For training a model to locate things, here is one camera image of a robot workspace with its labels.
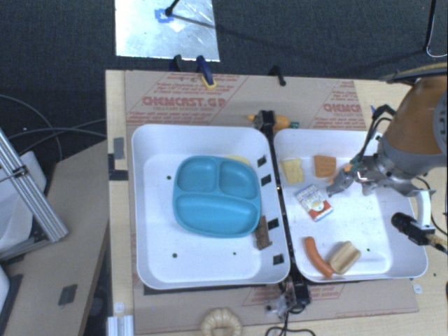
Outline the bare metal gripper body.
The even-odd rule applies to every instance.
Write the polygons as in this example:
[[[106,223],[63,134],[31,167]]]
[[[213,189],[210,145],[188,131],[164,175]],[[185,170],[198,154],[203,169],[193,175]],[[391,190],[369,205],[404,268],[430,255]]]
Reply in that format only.
[[[392,161],[383,155],[363,156],[352,160],[352,172],[355,181],[359,184],[375,182],[377,188],[391,188],[404,197],[416,195],[417,188],[412,179],[413,175],[407,174],[398,168]]]

